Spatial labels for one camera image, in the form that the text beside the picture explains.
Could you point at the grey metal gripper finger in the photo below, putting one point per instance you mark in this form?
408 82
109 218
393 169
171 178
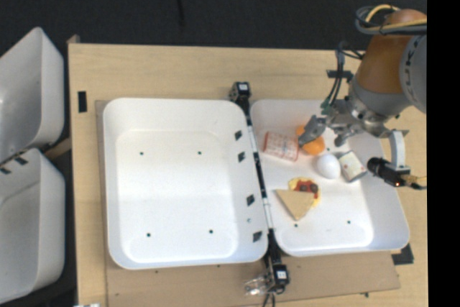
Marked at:
313 129
343 138

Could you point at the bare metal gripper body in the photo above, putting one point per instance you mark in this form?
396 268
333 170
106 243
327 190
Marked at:
355 120

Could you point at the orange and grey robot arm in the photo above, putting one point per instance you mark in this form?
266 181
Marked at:
381 61

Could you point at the orange toy fruit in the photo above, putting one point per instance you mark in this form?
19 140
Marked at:
316 147

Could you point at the small white can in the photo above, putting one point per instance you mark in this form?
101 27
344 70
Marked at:
351 166

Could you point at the white egg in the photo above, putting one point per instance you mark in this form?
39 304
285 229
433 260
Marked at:
328 166

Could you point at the yellow pizza slice with toppings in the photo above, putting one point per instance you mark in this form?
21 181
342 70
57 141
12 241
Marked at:
305 185

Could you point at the thin black and white rod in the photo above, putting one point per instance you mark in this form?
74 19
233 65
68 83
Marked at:
259 172

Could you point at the tan triangular slice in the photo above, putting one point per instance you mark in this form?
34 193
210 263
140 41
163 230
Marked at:
296 203

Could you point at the white plastic tray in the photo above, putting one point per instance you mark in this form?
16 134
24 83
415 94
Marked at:
179 190
341 219

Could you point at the black cylinder on white bracket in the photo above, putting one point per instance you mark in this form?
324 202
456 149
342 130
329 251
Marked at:
384 169

